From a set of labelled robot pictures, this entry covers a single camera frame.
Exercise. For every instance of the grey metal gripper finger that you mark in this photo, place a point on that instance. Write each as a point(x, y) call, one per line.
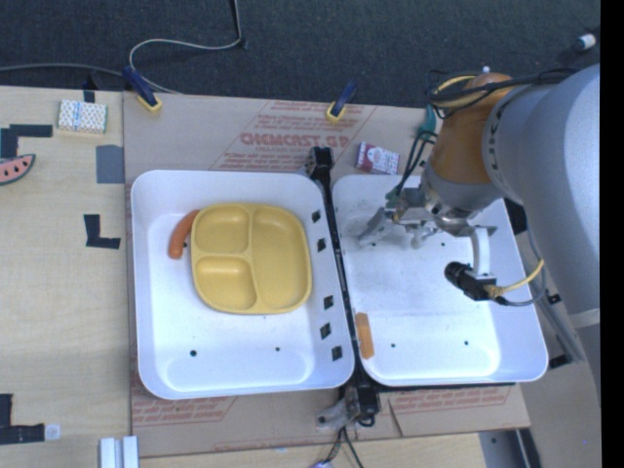
point(375, 226)
point(423, 236)

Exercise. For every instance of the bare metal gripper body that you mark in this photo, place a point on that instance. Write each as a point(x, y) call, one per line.
point(414, 207)

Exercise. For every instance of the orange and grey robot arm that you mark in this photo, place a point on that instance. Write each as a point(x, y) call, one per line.
point(546, 164)

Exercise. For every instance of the thin black and white rod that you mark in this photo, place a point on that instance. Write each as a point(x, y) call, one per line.
point(341, 271)

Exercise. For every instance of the red and white carton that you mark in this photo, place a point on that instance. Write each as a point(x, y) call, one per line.
point(376, 158)

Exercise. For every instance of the white plastic tray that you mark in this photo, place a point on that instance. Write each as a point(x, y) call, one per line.
point(234, 354)
point(429, 320)

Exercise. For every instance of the yellow divided plate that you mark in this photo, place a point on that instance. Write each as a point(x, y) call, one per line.
point(253, 261)

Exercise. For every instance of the brown cardboard board red print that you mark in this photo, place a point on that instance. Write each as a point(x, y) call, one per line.
point(205, 134)

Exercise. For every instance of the orange sausage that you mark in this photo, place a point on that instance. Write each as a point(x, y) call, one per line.
point(178, 237)

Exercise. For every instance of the white patterned packet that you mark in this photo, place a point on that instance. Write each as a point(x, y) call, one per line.
point(82, 116)

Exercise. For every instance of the pink watermelon slice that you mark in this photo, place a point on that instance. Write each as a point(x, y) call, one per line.
point(14, 168)

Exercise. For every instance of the black cylinder on white bracket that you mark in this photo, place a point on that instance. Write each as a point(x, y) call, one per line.
point(465, 278)

